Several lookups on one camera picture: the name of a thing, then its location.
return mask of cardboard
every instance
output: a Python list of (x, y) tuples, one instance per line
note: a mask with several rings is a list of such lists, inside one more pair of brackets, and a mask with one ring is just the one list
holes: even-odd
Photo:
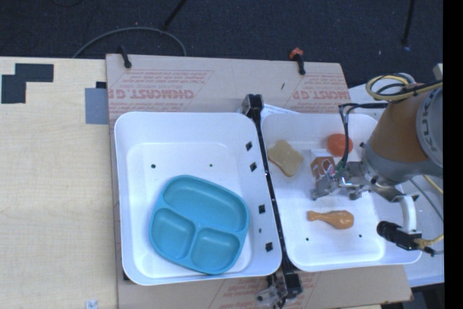
[[(257, 293), (266, 277), (217, 279), (142, 287), (124, 279), (120, 245), (119, 193), (114, 123), (128, 111), (236, 112), (247, 94), (296, 112), (338, 112), (350, 102), (341, 66), (305, 62), (299, 75), (291, 61), (205, 59), (129, 55), (106, 56), (119, 308), (259, 308)], [(288, 309), (325, 309), (411, 300), (402, 266), (298, 272), (303, 292)]]

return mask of black clamp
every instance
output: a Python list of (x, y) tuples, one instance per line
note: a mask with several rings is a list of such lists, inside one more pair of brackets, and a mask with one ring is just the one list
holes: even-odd
[(297, 65), (299, 66), (299, 74), (302, 76), (305, 75), (304, 60), (302, 59), (303, 54), (304, 52), (299, 48), (294, 48), (289, 54), (289, 59), (297, 62)]
[(376, 232), (404, 250), (416, 250), (419, 247), (415, 240), (421, 238), (421, 233), (406, 233), (401, 226), (390, 221), (380, 221), (376, 226)]
[[(286, 244), (284, 242), (283, 227), (281, 225), (280, 214), (278, 211), (278, 205), (276, 204), (275, 191), (270, 175), (270, 169), (268, 166), (266, 145), (263, 139), (262, 127), (261, 127), (261, 111), (264, 109), (263, 97), (261, 94), (247, 94), (241, 105), (241, 112), (254, 121), (255, 128), (258, 132), (260, 152), (262, 154), (263, 167), (266, 173), (268, 191), (272, 200), (273, 215), (275, 217), (276, 228), (279, 233), (280, 246), (282, 251), (281, 269), (283, 271), (284, 281), (286, 282), (286, 298), (296, 297), (302, 292), (302, 285), (300, 283), (299, 276), (297, 274), (296, 267), (290, 261), (287, 252)], [(266, 251), (270, 251), (272, 248), (271, 244), (266, 244)]]
[(129, 69), (130, 67), (132, 67), (132, 62), (129, 61), (129, 57), (127, 56), (127, 52), (125, 51), (124, 46), (118, 46), (116, 52), (122, 55), (122, 58), (124, 60), (124, 67), (126, 69)]

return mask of toy chicken drumstick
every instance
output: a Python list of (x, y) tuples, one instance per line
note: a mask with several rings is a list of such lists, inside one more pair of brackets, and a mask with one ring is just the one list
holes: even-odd
[(317, 213), (315, 211), (308, 211), (307, 218), (309, 221), (323, 220), (331, 224), (337, 229), (347, 229), (354, 225), (354, 216), (346, 211), (329, 211), (328, 213)]

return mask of yellow cable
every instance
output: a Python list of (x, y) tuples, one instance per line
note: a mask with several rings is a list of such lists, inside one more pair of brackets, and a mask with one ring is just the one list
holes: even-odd
[(367, 84), (365, 85), (365, 88), (366, 88), (368, 94), (370, 94), (372, 97), (374, 97), (374, 99), (376, 99), (378, 101), (398, 101), (398, 100), (401, 100), (401, 99), (409, 98), (411, 96), (416, 96), (417, 94), (428, 92), (430, 90), (433, 90), (433, 89), (436, 89), (436, 88), (439, 88), (439, 87), (442, 86), (442, 82), (437, 82), (436, 84), (430, 85), (428, 87), (416, 88), (416, 89), (408, 91), (406, 93), (397, 94), (397, 95), (393, 95), (393, 96), (388, 96), (388, 95), (384, 95), (384, 94), (378, 94), (378, 93), (375, 93), (375, 92), (372, 91), (373, 84), (375, 84), (376, 82), (378, 82), (379, 80), (382, 80), (382, 79), (397, 80), (397, 81), (403, 83), (404, 86), (409, 84), (409, 81), (407, 79), (405, 79), (404, 77), (399, 77), (399, 76), (394, 76), (394, 75), (384, 75), (384, 76), (374, 77), (373, 79), (371, 79), (370, 81), (367, 82)]
[(425, 178), (441, 195), (443, 195), (443, 190), (428, 175), (423, 175), (422, 177)]
[(437, 236), (436, 238), (433, 238), (431, 240), (424, 240), (423, 238), (415, 238), (413, 240), (413, 242), (418, 244), (418, 248), (420, 250), (423, 250), (425, 247), (431, 246), (431, 245), (433, 245), (436, 242), (439, 242), (441, 240), (443, 240), (443, 234), (441, 234), (440, 236)]

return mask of dark carpet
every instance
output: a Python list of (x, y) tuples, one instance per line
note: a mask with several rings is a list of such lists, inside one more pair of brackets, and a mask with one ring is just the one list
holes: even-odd
[(428, 82), (443, 62), (443, 0), (180, 2), (0, 0), (0, 55), (103, 59), (123, 45), (128, 54), (287, 60), (298, 47), (305, 61), (340, 63), (349, 87), (391, 72)]

